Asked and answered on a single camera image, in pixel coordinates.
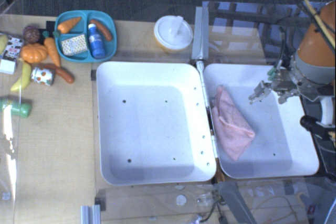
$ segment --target blue plate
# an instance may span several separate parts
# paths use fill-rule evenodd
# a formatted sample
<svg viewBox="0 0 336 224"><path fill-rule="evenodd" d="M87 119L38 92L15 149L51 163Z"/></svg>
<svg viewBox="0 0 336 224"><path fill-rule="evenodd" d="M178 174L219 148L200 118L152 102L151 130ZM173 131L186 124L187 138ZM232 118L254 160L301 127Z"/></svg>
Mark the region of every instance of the blue plate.
<svg viewBox="0 0 336 224"><path fill-rule="evenodd" d="M67 34L60 34L59 37L55 37L56 47L58 50L58 53L66 60L72 61L72 62L103 62L109 60L116 52L117 50L117 33L116 33L116 27L114 26L114 22L112 18L104 13L104 12L98 12L96 10L72 10L69 12L64 12L60 14L55 23L55 31L57 31L57 26L74 17L81 17L81 20L79 23ZM76 37L79 35L84 34L86 37L86 40L88 42L88 25L90 24L90 20L95 19L99 22L101 22L112 34L113 39L111 41L107 41L104 38L104 35L102 36L104 48L106 52L106 57L102 59L95 59L92 56L92 53L90 50L82 52L80 54L76 54L73 56L66 56L63 54L61 42L63 40L66 40L68 38Z"/></svg>

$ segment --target pink cloth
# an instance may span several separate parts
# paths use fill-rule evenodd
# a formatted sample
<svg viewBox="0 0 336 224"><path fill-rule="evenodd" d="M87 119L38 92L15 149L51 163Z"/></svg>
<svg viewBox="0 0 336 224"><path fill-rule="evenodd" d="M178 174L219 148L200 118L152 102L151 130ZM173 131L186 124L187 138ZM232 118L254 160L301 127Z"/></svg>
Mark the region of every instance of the pink cloth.
<svg viewBox="0 0 336 224"><path fill-rule="evenodd" d="M218 86L212 108L214 128L224 151L234 161L249 147L255 132L236 108L223 86Z"/></svg>

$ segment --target white plastic tub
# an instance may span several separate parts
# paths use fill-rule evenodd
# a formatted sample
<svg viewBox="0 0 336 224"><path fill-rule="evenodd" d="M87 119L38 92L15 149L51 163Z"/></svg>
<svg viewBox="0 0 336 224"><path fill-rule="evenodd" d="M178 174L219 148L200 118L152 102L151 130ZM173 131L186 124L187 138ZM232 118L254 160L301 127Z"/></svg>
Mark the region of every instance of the white plastic tub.
<svg viewBox="0 0 336 224"><path fill-rule="evenodd" d="M216 171L197 70L105 62L97 70L101 172L113 185L200 182Z"/></svg>
<svg viewBox="0 0 336 224"><path fill-rule="evenodd" d="M304 111L299 97L284 104L271 92L262 102L249 104L248 97L270 66L212 64L204 79L210 99L224 85L234 104L256 133L251 146L232 161L217 143L222 170L233 178L307 176L316 173L319 160L311 134L300 125Z"/></svg>

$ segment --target table surface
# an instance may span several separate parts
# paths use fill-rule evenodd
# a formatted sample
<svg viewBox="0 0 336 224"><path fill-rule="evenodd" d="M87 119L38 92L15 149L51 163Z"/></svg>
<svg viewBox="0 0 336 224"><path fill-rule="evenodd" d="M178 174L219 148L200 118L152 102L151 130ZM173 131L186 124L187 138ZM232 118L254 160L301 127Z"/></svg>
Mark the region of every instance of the table surface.
<svg viewBox="0 0 336 224"><path fill-rule="evenodd" d="M0 30L20 34L19 30L26 25L45 28L46 21L55 19L2 17ZM115 26L118 49L112 60L189 61L191 48L169 55L155 45L153 23L116 21ZM258 52L257 57L262 58L262 54ZM195 195L204 193L207 188L211 190L211 185L121 188L108 185L99 173L96 84L91 81L91 71L97 64L64 59L61 64L74 75L75 82L66 84L56 77L51 87L31 83L21 96L23 102L32 103L31 115L26 119L13 119L17 124L13 130L19 132L15 223L79 223L80 207L92 206L95 196L102 193L114 204L108 212L102 212L103 223L148 223L149 220L187 223L195 212L209 212L209 207L197 207ZM9 95L19 73L12 76L0 73L0 97ZM189 206L176 205L175 199L180 193L191 201ZM292 200L299 217L305 220L306 215L295 197ZM6 210L0 201L0 211ZM224 210L232 220L228 208ZM1 223L11 223L10 219L10 215L0 214ZM217 223L217 219L215 215L208 223Z"/></svg>

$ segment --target carrot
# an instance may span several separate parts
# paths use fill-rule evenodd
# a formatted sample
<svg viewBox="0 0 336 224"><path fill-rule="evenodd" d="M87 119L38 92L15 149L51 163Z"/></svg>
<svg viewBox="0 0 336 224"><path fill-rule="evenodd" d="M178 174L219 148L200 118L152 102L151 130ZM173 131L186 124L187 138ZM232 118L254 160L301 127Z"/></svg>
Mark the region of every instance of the carrot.
<svg viewBox="0 0 336 224"><path fill-rule="evenodd" d="M78 24L81 19L82 17L75 17L75 18L65 20L64 22L60 23L57 26L57 30L59 30L61 34L69 33L70 30L73 29L75 25Z"/></svg>
<svg viewBox="0 0 336 224"><path fill-rule="evenodd" d="M113 39L113 36L110 33L110 31L101 22L95 19L91 19L90 23L96 25L97 29L103 34L106 41L111 41Z"/></svg>
<svg viewBox="0 0 336 224"><path fill-rule="evenodd" d="M75 80L74 77L69 72L67 72L65 69L63 69L62 67L57 67L57 66L53 65L52 63L45 63L42 66L44 68L54 70L56 72L56 75L63 78L69 84L73 83L74 80Z"/></svg>
<svg viewBox="0 0 336 224"><path fill-rule="evenodd" d="M48 31L44 31L42 33L42 35L45 38L43 44L44 44L44 46L47 47L48 54L49 54L50 58L52 59L52 61L54 62L54 64L56 66L60 67L61 66L61 60L59 58L59 53L58 53L57 48L56 48L55 40L52 37L49 37L49 32Z"/></svg>

